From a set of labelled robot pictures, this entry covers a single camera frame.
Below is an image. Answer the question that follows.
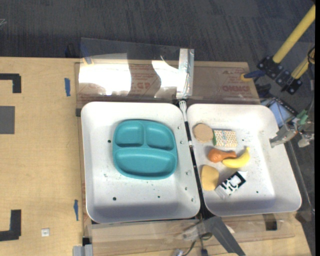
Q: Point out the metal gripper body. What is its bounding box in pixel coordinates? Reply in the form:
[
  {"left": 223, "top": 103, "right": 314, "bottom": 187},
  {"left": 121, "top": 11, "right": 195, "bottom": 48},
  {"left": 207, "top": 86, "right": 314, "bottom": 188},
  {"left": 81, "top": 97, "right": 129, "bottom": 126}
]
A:
[{"left": 295, "top": 120, "right": 315, "bottom": 136}]

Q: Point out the white plastic tray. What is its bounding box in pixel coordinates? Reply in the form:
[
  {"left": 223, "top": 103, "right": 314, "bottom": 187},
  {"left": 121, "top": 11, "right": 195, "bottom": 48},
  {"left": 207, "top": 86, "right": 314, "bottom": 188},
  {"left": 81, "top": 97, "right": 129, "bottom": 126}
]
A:
[
  {"left": 80, "top": 101, "right": 201, "bottom": 224},
  {"left": 186, "top": 103, "right": 303, "bottom": 217}
]

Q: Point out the yellow banana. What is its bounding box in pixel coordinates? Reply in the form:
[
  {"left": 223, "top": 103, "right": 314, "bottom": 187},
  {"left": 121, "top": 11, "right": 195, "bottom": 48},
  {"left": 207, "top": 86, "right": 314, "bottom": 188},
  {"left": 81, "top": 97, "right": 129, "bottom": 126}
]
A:
[{"left": 221, "top": 146, "right": 251, "bottom": 169}]

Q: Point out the patterned beige snack packet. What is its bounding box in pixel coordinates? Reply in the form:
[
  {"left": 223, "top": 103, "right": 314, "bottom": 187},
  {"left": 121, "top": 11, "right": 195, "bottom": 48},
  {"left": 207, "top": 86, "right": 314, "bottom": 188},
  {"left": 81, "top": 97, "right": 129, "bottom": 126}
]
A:
[{"left": 212, "top": 129, "right": 239, "bottom": 148}]

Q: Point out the orange chicken drumstick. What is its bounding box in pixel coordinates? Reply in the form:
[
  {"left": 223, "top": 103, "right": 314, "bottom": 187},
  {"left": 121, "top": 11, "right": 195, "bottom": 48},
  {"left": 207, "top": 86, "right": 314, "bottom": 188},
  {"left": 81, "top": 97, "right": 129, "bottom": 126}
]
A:
[{"left": 207, "top": 148, "right": 238, "bottom": 164}]

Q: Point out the black and white carton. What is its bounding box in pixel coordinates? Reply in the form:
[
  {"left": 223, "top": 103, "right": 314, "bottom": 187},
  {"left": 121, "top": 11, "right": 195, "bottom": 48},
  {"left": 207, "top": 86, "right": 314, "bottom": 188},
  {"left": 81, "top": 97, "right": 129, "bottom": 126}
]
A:
[{"left": 214, "top": 170, "right": 249, "bottom": 200}]

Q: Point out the round tan biscuit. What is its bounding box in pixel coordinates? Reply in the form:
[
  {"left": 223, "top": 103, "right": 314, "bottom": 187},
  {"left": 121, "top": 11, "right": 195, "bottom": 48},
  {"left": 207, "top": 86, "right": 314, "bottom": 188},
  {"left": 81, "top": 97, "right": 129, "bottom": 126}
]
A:
[{"left": 192, "top": 122, "right": 215, "bottom": 143}]

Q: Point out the blue divided plate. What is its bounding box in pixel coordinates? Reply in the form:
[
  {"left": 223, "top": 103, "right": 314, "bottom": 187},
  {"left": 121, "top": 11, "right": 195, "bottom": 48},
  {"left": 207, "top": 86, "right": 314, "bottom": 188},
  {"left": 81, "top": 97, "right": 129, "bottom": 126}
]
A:
[{"left": 111, "top": 119, "right": 179, "bottom": 180}]

